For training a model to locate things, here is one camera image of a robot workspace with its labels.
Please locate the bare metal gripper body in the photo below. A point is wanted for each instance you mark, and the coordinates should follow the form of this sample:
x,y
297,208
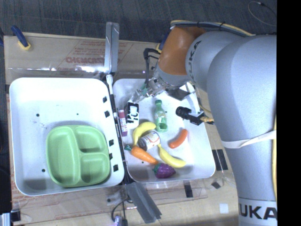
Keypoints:
x,y
157,85

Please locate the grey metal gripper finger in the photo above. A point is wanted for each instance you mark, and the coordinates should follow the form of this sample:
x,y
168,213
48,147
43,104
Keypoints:
x,y
139,95

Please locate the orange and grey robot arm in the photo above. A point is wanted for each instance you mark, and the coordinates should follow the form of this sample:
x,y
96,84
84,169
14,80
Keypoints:
x,y
242,98

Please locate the black and white carton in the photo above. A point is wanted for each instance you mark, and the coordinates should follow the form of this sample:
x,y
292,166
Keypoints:
x,y
132,116

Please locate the green bottle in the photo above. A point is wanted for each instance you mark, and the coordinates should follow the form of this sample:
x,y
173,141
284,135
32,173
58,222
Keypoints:
x,y
160,119

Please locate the pink carton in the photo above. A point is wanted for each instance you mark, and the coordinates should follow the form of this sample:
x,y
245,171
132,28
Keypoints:
x,y
122,122

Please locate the yellow banana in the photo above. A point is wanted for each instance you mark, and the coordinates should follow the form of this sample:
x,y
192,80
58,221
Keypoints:
x,y
141,129
170,160

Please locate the white and red can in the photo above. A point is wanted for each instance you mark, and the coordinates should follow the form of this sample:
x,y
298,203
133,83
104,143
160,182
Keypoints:
x,y
150,140

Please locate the orange sausage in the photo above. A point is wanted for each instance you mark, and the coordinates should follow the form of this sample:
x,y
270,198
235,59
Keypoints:
x,y
178,139

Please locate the orange carrot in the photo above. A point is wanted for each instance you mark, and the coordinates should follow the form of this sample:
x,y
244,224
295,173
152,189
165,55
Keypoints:
x,y
143,155

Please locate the white plastic tray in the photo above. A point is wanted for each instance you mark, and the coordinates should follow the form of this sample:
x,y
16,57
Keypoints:
x,y
197,154
58,98

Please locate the purple grapes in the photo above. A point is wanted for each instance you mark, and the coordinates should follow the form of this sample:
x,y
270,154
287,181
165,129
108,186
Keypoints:
x,y
164,171

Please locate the brown cardboard board red print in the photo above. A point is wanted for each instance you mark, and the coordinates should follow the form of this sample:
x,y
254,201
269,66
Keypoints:
x,y
70,53

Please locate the green divided plate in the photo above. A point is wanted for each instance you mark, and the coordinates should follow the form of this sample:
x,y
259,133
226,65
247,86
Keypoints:
x,y
63,154

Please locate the black cylinder on white bracket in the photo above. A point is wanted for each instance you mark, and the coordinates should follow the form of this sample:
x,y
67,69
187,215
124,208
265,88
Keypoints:
x,y
188,114

